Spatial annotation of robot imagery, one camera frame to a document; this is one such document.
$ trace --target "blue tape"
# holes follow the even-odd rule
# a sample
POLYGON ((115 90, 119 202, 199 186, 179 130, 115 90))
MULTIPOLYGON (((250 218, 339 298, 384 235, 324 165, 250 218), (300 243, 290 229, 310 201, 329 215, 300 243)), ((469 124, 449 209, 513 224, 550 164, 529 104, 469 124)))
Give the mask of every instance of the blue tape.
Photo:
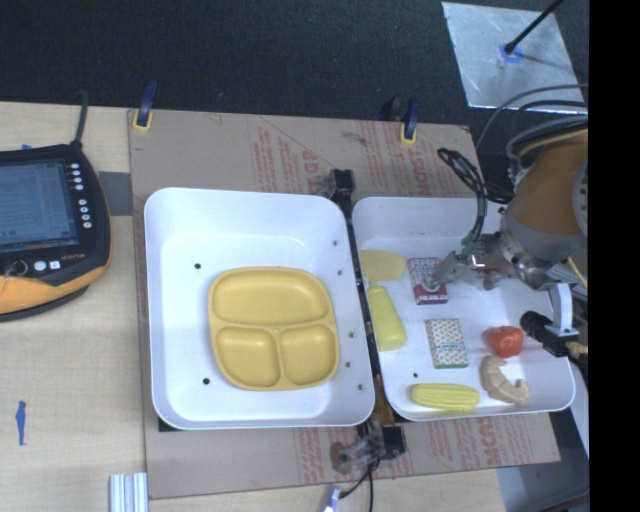
POLYGON ((18 412, 16 412, 16 423, 18 424, 18 437, 20 440, 20 446, 24 446, 24 425, 27 422, 27 412, 26 412, 27 404, 20 400, 18 404, 18 412))
POLYGON ((517 64, 524 58, 522 52, 517 46, 513 49, 513 53, 511 55, 504 51, 505 46, 505 44, 500 45, 500 55, 502 55, 505 62, 508 62, 509 64, 517 64))

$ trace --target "wooden table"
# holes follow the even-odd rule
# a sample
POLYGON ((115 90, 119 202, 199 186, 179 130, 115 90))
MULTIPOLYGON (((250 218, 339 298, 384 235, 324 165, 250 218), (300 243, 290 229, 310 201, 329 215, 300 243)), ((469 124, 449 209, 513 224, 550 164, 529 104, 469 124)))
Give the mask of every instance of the wooden table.
MULTIPOLYGON (((78 114, 77 106, 0 102, 0 151, 68 143, 78 114)), ((97 171, 130 172, 126 116, 125 108, 89 109, 82 140, 97 171)), ((132 219, 112 220, 105 277, 64 307, 0 323, 0 510, 107 511, 110 475, 145 471, 132 219)), ((152 500, 149 510, 315 512, 326 490, 152 500)), ((494 470, 377 480, 374 491, 375 510, 505 510, 494 470)), ((340 503, 341 512, 367 507, 367 485, 340 503)))

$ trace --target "black pole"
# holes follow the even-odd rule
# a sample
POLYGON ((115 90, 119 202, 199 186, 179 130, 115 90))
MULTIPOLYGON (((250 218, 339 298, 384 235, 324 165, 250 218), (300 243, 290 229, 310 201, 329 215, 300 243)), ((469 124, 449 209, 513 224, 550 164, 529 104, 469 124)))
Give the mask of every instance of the black pole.
POLYGON ((534 28, 536 28, 540 22, 545 19, 550 13, 552 13, 554 11, 554 9, 556 7, 558 7, 562 2, 564 2, 564 0, 555 0, 549 7, 547 7, 541 14, 540 16, 538 16, 535 21, 533 23, 531 23, 531 25, 529 25, 527 28, 525 28, 518 37, 516 37, 513 41, 511 41, 510 43, 506 44, 504 46, 504 51, 507 55, 511 55, 513 53, 513 50, 516 49, 516 46, 518 46, 518 43, 520 41, 522 41, 525 37, 527 37, 527 35, 529 34, 529 32, 531 32, 534 28))

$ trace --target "yellow divided plate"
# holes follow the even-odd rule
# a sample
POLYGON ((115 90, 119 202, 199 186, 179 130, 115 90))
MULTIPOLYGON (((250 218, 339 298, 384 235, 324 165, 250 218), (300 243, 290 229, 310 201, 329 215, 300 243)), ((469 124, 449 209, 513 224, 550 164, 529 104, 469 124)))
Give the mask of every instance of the yellow divided plate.
POLYGON ((209 289, 208 315, 218 366, 241 388, 316 386, 338 368, 331 297, 309 272, 285 267, 225 271, 209 289))

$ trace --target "black carpet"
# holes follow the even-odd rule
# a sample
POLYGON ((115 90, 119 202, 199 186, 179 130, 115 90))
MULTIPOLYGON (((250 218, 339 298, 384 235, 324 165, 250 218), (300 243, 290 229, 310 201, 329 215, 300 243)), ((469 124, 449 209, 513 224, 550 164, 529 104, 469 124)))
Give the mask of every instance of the black carpet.
MULTIPOLYGON (((458 3, 541 12, 552 1, 458 3)), ((2 101, 70 103, 84 89, 91 105, 136 107, 155 80, 157 108, 373 120, 398 95, 416 99, 419 122, 464 124, 474 138, 493 113, 467 105, 440 1, 4 4, 2 101)), ((589 8, 565 0, 554 12, 579 83, 589 80, 589 8)), ((479 149, 487 179, 503 177, 511 115, 479 149)))

